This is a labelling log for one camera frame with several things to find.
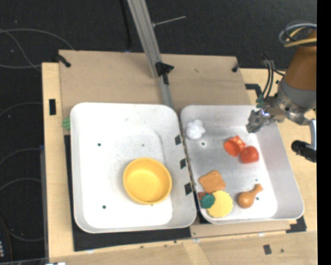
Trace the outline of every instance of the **black clamp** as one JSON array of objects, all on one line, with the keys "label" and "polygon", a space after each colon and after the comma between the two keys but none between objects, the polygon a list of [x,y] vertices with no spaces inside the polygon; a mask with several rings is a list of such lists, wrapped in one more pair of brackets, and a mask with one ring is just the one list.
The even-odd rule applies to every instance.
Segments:
[{"label": "black clamp", "polygon": [[157,62],[156,63],[156,70],[157,74],[159,77],[163,76],[163,82],[164,84],[169,85],[169,79],[168,79],[168,74],[171,72],[171,70],[174,69],[173,66],[167,65],[162,62]]}]

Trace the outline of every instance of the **white tray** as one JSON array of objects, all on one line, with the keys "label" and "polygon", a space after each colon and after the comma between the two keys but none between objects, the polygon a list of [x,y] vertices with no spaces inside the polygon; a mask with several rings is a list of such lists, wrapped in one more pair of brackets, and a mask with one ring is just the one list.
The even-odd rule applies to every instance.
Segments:
[{"label": "white tray", "polygon": [[[71,154],[74,217],[86,232],[187,227],[196,218],[190,174],[176,113],[165,105],[80,103],[73,107]],[[155,205],[133,202],[124,190],[128,163],[151,157],[173,180],[170,196]]]},{"label": "white tray", "polygon": [[[224,191],[233,199],[232,211],[223,218],[213,218],[199,206],[204,218],[213,224],[290,220],[303,213],[303,201],[277,124],[265,126],[254,134],[245,128],[253,109],[256,107],[251,105],[193,105],[181,111],[185,132],[188,123],[196,119],[202,121],[206,130],[198,140],[185,138],[196,192],[204,191],[199,178],[216,169],[227,184]],[[224,150],[223,143],[236,135],[247,146],[258,149],[258,162],[243,164],[239,157]],[[253,189],[257,183],[264,188],[257,195],[258,200],[250,208],[241,208],[237,204],[239,193]]]}]

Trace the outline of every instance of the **yellow bowl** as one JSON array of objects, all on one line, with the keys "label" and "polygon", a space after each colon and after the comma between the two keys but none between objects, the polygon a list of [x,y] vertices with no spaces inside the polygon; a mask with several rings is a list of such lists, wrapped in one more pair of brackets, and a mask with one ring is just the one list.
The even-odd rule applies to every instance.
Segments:
[{"label": "yellow bowl", "polygon": [[138,158],[129,163],[123,175],[126,192],[141,204],[165,200],[172,190],[172,177],[167,168],[152,158]]}]

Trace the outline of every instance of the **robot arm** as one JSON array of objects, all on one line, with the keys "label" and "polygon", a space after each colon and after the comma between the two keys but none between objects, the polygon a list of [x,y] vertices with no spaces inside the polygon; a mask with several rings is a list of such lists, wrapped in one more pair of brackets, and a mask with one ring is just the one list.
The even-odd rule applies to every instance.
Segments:
[{"label": "robot arm", "polygon": [[[305,37],[299,39],[297,36],[301,34],[305,34]],[[316,162],[316,120],[307,119],[305,113],[316,108],[317,27],[310,23],[289,25],[280,33],[279,38],[285,47],[298,46],[298,49],[279,82],[277,93],[272,97],[268,92],[265,98],[259,100],[260,109],[251,112],[246,127],[249,133],[255,133],[262,126],[274,121],[282,123],[286,118],[298,125],[309,125],[312,143],[295,141],[292,149]],[[273,74],[273,61],[265,59],[264,63]],[[273,76],[269,76],[270,79],[271,87]]]}]

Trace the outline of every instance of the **wooden table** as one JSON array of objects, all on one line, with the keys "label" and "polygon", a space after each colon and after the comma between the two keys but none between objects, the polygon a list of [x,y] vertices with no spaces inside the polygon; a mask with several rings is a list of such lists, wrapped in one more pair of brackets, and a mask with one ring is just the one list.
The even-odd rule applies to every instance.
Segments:
[{"label": "wooden table", "polygon": [[[44,63],[42,66],[44,130],[47,194],[47,238],[51,262],[68,264],[281,264],[317,263],[317,182],[316,164],[291,151],[294,140],[310,142],[309,128],[288,120],[279,124],[283,142],[298,182],[304,203],[307,231],[287,234],[296,223],[277,221],[252,224],[191,226],[192,237],[177,241],[162,241],[137,245],[100,248],[75,252],[71,229],[70,201],[67,185],[65,145],[62,120],[75,102],[90,99],[81,91],[100,87],[99,81],[107,76],[109,89],[114,91],[111,100],[124,102],[123,91],[137,86],[151,92],[148,103],[161,103],[158,82],[152,79],[144,54],[113,52],[60,51],[71,62],[73,70],[63,64]],[[235,57],[162,55],[164,62],[175,66],[170,73],[170,88],[176,111],[189,104],[255,104],[254,91],[245,84],[264,87],[267,72],[261,69],[240,69]],[[125,82],[125,72],[132,82]],[[49,103],[55,102],[52,113]],[[96,97],[95,101],[107,102],[109,98]],[[138,103],[137,96],[125,102]]]}]

